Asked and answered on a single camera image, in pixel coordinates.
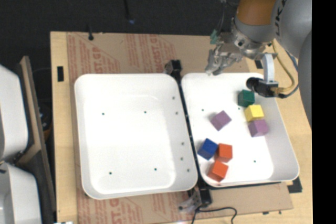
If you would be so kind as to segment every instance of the yellow block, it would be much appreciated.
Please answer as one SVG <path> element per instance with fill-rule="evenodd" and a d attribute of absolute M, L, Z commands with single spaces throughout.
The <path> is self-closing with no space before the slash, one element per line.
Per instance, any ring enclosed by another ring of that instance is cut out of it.
<path fill-rule="evenodd" d="M 264 118 L 264 112 L 262 111 L 260 104 L 252 104 L 247 107 L 244 111 L 246 120 L 248 122 L 261 120 Z"/>

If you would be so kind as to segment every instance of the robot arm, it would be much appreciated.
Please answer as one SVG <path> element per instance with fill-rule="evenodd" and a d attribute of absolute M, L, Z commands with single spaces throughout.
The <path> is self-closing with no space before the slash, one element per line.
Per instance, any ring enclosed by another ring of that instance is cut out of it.
<path fill-rule="evenodd" d="M 205 71 L 220 74 L 242 57 L 262 60 L 264 80 L 251 78 L 247 86 L 265 97 L 285 97 L 273 77 L 277 54 L 263 53 L 276 39 L 299 59 L 299 88 L 311 125 L 311 14 L 312 0 L 240 0 L 231 31 L 211 36 L 216 48 L 209 52 Z"/>

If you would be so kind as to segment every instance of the empty white tray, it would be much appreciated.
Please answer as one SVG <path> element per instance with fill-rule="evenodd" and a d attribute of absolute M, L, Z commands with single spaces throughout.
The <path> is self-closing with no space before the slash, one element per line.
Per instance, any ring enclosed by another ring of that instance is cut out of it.
<path fill-rule="evenodd" d="M 255 94 L 255 104 L 261 105 L 270 131 L 265 136 L 251 137 L 245 108 L 238 106 L 238 94 L 242 89 L 248 90 L 246 81 L 250 77 L 262 78 L 257 73 L 217 76 L 190 73 L 183 77 L 182 88 L 196 150 L 206 138 L 233 146 L 233 158 L 227 163 L 228 172 L 220 183 L 207 176 L 214 158 L 207 161 L 198 155 L 201 176 L 213 187 L 287 181 L 299 174 L 299 165 L 275 98 Z M 210 119 L 222 110 L 232 120 L 217 131 Z"/>
<path fill-rule="evenodd" d="M 0 223 L 42 224 L 34 176 L 6 163 L 0 169 Z"/>
<path fill-rule="evenodd" d="M 0 65 L 0 161 L 23 151 L 27 143 L 28 127 L 19 77 Z"/>
<path fill-rule="evenodd" d="M 197 170 L 176 81 L 85 74 L 75 83 L 81 179 L 92 198 L 191 189 Z"/>

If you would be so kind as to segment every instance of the cube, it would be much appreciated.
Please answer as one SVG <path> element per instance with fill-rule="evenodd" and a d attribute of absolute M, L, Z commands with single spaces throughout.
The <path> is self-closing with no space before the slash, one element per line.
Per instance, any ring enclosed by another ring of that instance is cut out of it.
<path fill-rule="evenodd" d="M 218 145 L 207 138 L 198 149 L 197 153 L 199 156 L 202 156 L 203 158 L 209 160 L 215 155 L 217 148 Z"/>
<path fill-rule="evenodd" d="M 252 137 L 262 136 L 269 132 L 269 127 L 265 120 L 251 121 L 248 124 L 248 129 Z"/>
<path fill-rule="evenodd" d="M 224 110 L 220 111 L 210 120 L 210 122 L 216 128 L 217 131 L 221 130 L 230 121 L 231 118 L 228 116 L 228 114 L 225 113 Z"/>
<path fill-rule="evenodd" d="M 220 182 L 225 178 L 228 169 L 229 167 L 226 164 L 215 160 L 215 162 L 211 165 L 207 175 L 211 179 Z"/>
<path fill-rule="evenodd" d="M 264 118 L 264 112 L 260 104 L 252 104 L 247 107 L 244 111 L 246 120 L 248 122 L 261 120 Z"/>
<path fill-rule="evenodd" d="M 218 149 L 215 153 L 215 159 L 227 163 L 229 160 L 232 159 L 232 146 L 227 144 L 218 144 Z"/>
<path fill-rule="evenodd" d="M 238 105 L 248 107 L 255 103 L 254 92 L 242 90 L 238 95 Z"/>

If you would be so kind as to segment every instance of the orange block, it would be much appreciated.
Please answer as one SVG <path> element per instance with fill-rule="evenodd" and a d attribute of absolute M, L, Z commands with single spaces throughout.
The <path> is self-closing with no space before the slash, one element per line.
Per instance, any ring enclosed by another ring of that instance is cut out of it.
<path fill-rule="evenodd" d="M 232 146 L 227 144 L 219 144 L 215 159 L 217 159 L 220 162 L 227 163 L 229 160 L 232 159 Z"/>
<path fill-rule="evenodd" d="M 229 167 L 226 164 L 221 163 L 218 160 L 215 160 L 215 162 L 210 167 L 208 177 L 220 182 L 225 178 L 228 168 Z"/>

